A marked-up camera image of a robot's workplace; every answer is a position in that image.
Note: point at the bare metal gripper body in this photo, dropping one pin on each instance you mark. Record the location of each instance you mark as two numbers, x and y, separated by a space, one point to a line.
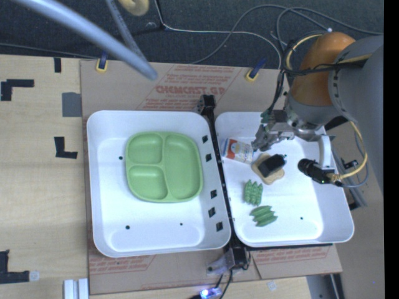
282 126

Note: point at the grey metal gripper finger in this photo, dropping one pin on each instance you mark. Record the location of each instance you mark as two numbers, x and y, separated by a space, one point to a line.
258 139
270 142

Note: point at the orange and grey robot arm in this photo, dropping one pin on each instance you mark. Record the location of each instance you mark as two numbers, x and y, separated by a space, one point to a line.
315 73

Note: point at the black cuboid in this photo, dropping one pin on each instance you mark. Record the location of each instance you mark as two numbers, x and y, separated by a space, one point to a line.
270 165

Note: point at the white and orange small carton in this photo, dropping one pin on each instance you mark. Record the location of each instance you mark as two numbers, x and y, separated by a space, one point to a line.
237 149

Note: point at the tan bread slice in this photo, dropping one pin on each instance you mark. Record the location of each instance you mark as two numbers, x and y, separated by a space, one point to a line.
274 177

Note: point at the green pea pods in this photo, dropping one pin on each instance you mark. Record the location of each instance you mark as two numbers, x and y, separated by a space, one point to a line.
263 216
253 192

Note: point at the white plastic tray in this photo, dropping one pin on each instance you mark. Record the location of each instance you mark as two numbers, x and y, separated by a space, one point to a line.
296 216
156 229

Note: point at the brown cardboard board red print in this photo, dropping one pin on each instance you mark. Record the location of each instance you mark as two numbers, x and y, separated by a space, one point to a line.
187 83

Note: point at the green divided plate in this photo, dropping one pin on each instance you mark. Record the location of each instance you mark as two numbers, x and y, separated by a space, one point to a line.
163 167

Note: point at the black cylinder on white bracket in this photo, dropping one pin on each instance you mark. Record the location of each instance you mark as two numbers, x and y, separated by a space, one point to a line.
313 168

